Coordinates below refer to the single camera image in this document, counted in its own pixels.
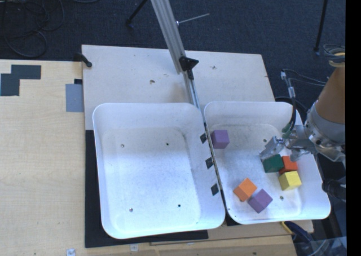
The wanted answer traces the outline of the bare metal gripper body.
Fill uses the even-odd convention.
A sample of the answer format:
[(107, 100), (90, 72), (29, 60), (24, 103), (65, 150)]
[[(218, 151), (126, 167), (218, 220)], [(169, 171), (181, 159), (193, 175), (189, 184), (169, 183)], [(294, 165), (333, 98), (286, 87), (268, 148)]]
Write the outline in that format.
[(295, 126), (285, 146), (292, 149), (305, 149), (310, 154), (321, 154), (332, 162), (344, 162), (346, 155), (342, 150), (345, 144), (345, 126), (330, 125), (324, 129), (316, 126)]

